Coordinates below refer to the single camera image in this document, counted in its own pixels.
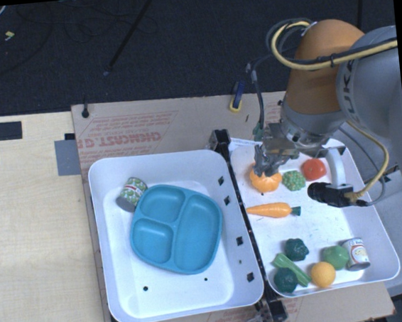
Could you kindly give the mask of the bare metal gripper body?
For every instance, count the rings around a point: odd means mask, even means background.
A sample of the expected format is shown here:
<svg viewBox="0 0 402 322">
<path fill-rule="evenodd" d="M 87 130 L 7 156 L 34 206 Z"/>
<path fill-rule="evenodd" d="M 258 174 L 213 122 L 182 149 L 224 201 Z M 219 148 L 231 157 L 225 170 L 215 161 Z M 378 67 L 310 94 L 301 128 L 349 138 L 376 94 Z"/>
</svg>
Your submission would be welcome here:
<svg viewBox="0 0 402 322">
<path fill-rule="evenodd" d="M 300 154 L 317 156 L 319 150 L 328 142 L 327 135 L 307 132 L 289 124 L 269 123 L 262 137 L 266 157 L 288 157 L 296 159 Z"/>
</svg>

